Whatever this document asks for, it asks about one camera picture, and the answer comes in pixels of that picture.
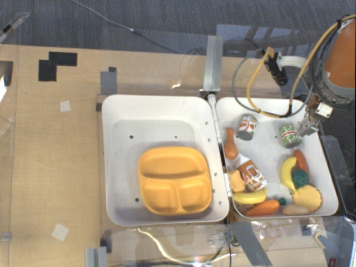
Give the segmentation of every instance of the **wooden tabletop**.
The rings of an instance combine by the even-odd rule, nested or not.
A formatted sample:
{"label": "wooden tabletop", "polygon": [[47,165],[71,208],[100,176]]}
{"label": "wooden tabletop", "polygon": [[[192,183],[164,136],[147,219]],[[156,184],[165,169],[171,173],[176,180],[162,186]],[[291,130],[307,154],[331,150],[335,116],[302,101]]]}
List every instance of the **wooden tabletop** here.
{"label": "wooden tabletop", "polygon": [[[48,60],[49,51],[77,53],[77,66],[58,66],[56,82],[40,82],[39,60]],[[119,93],[195,96],[202,86],[205,57],[1,46],[0,60],[14,61],[13,83],[0,103],[8,101],[2,105],[5,108],[0,107],[1,115],[14,118],[7,133],[0,136],[0,227],[2,232],[12,233],[9,245],[1,242],[0,266],[84,266],[86,248],[97,248],[105,232],[101,224],[100,124],[96,112],[100,72],[116,67]],[[228,92],[239,61],[223,58],[222,93]],[[246,78],[256,63],[249,62],[242,71],[237,88],[246,86]],[[255,96],[278,96],[277,85],[270,77],[263,78],[266,74],[264,70],[259,75],[253,88]],[[62,112],[61,102],[66,101],[70,110]],[[57,224],[68,228],[63,241],[52,236]],[[130,238],[127,233],[130,232],[117,229],[115,238],[120,248],[117,254],[109,255],[112,261],[160,254],[152,239],[136,235]],[[137,258],[137,250],[132,250],[138,241],[151,246],[146,249],[149,255],[143,249]],[[276,266],[281,262],[283,266],[325,266],[323,251],[311,237],[302,237],[300,232],[275,241],[273,248],[266,248]],[[241,248],[238,253],[239,266],[249,266]],[[228,261],[224,260],[221,266],[226,266]]]}

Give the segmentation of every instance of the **yellow banana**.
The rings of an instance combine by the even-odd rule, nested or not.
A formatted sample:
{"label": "yellow banana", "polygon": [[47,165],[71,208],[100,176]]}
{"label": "yellow banana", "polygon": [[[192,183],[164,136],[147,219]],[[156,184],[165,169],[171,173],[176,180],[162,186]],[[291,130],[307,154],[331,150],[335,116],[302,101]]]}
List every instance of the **yellow banana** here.
{"label": "yellow banana", "polygon": [[285,186],[287,186],[289,189],[291,189],[293,192],[295,192],[296,189],[294,187],[294,183],[291,178],[291,171],[292,171],[293,167],[295,166],[295,164],[296,164],[295,156],[291,156],[291,157],[287,158],[282,164],[281,174],[280,174],[282,183]]}
{"label": "yellow banana", "polygon": [[233,196],[234,200],[241,204],[258,204],[266,200],[267,189],[264,188],[257,192],[237,192]]}

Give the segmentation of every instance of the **white tape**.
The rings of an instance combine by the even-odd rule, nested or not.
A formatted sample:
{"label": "white tape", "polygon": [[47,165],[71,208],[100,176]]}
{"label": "white tape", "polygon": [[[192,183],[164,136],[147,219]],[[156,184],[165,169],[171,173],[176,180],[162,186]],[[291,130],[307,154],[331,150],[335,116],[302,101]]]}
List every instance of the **white tape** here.
{"label": "white tape", "polygon": [[71,110],[71,104],[69,101],[61,102],[61,112],[69,112]]}
{"label": "white tape", "polygon": [[52,236],[55,239],[58,239],[60,241],[64,241],[67,234],[68,234],[69,228],[66,228],[64,225],[57,224],[55,229],[52,232]]}

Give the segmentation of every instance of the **yellow plate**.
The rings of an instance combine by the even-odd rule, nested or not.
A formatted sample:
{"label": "yellow plate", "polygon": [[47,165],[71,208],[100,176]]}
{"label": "yellow plate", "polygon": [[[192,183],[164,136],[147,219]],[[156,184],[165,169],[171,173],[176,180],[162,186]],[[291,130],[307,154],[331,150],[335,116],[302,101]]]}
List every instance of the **yellow plate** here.
{"label": "yellow plate", "polygon": [[144,152],[139,160],[139,184],[146,207],[158,215],[201,212],[212,199],[207,162],[191,147],[159,147]]}

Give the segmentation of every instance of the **metal bracket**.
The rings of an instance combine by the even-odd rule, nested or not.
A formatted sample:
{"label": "metal bracket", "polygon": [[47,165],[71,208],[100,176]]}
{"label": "metal bracket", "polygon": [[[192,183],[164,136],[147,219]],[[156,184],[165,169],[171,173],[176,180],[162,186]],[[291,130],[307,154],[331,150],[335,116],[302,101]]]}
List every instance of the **metal bracket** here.
{"label": "metal bracket", "polygon": [[107,267],[106,247],[87,248],[85,251],[85,267]]}
{"label": "metal bracket", "polygon": [[208,36],[205,61],[204,84],[205,92],[220,91],[221,63],[223,60],[223,37]]}

